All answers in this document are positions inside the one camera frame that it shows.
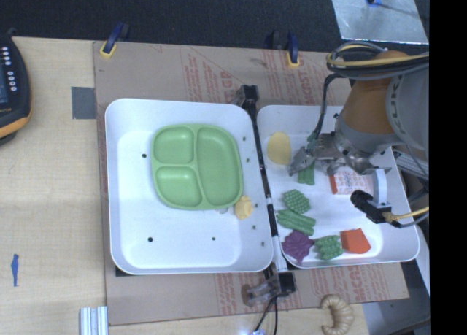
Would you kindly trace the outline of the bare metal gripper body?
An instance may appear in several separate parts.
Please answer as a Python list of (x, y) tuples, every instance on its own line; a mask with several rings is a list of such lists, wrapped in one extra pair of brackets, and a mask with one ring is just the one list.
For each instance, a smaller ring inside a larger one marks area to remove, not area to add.
[(309, 137), (308, 148), (312, 151), (315, 160), (326, 165), (330, 161), (343, 161), (357, 174), (372, 174), (377, 169), (385, 173), (391, 170), (390, 166), (376, 166), (371, 162), (374, 153), (357, 148), (341, 132), (332, 131), (321, 133), (318, 137)]

